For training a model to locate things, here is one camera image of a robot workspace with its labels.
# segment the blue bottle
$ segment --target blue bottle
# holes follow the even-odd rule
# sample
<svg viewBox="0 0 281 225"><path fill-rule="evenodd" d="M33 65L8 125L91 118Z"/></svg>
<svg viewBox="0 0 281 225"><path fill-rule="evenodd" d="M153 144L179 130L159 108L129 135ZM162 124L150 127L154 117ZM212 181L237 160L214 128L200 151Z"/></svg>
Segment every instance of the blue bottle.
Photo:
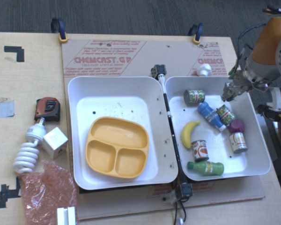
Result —
<svg viewBox="0 0 281 225"><path fill-rule="evenodd" d="M208 105L207 102L203 102L198 106L198 110L206 120L216 126L217 129L223 131L226 126L221 122L219 115Z"/></svg>

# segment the banana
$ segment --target banana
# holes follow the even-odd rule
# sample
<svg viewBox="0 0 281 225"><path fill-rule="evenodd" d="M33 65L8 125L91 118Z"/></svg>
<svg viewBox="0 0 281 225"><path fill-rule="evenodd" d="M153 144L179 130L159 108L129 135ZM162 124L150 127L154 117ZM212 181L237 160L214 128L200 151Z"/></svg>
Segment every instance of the banana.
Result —
<svg viewBox="0 0 281 225"><path fill-rule="evenodd" d="M191 148L191 133L192 133L192 130L199 123L200 123L200 120L190 121L190 122L186 123L186 125L183 127L183 129L181 131L180 138L181 138L182 144L187 149Z"/></svg>

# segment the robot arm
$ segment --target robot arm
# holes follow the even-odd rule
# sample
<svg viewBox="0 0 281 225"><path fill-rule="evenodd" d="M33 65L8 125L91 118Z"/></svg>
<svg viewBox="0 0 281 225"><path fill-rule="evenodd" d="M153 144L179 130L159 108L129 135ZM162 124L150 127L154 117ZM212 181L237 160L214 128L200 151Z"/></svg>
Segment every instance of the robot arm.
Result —
<svg viewBox="0 0 281 225"><path fill-rule="evenodd" d="M281 76L281 13L272 17L263 28L244 70L237 64L229 73L231 82L224 85L222 100L232 101L245 91L268 90L269 84Z"/></svg>

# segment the soda can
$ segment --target soda can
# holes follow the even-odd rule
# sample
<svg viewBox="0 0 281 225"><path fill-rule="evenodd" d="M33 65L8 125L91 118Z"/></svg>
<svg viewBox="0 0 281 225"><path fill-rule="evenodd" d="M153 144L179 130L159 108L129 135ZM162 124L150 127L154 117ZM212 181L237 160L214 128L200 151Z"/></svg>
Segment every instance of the soda can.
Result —
<svg viewBox="0 0 281 225"><path fill-rule="evenodd" d="M205 92L203 90L185 90L184 101L189 103L203 103L205 100Z"/></svg>
<svg viewBox="0 0 281 225"><path fill-rule="evenodd" d="M247 144L244 140L244 135L241 132L232 133L230 136L230 143L234 153L241 153L248 150Z"/></svg>
<svg viewBox="0 0 281 225"><path fill-rule="evenodd" d="M226 126L235 119L235 115L225 104L218 108L216 113L219 115L221 122Z"/></svg>
<svg viewBox="0 0 281 225"><path fill-rule="evenodd" d="M197 140L192 142L192 149L196 163L209 159L205 140Z"/></svg>

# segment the wooden table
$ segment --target wooden table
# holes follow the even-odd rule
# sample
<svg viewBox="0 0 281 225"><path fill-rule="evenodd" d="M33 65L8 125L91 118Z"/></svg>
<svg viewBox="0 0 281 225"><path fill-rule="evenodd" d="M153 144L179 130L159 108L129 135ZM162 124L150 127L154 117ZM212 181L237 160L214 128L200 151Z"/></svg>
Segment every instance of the wooden table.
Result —
<svg viewBox="0 0 281 225"><path fill-rule="evenodd" d="M191 41L190 37L128 36L128 35L86 35L68 34L69 39L117 39L154 41ZM236 55L230 38L202 37L202 41L217 41L227 70L235 63ZM4 46L21 46L25 50L25 62L16 62L15 53L4 52ZM12 163L20 145L25 142L26 130L34 124L36 100L55 97L61 103L60 122L48 122L47 129L58 126L67 135L67 116L63 81L62 50L58 34L0 33L0 101L15 103L13 117L0 118L0 188L1 184L15 189L17 174ZM40 150L39 160L50 160ZM69 156L61 154L54 160L69 169ZM42 171L37 163L36 172ZM265 198L241 202L229 202L208 206L187 208L185 224L192 225L281 225L281 188L271 166L270 171L260 176ZM0 224L27 224L21 198L8 199L7 208L0 209ZM172 224L174 210L132 214L83 221L86 225L105 224Z"/></svg>

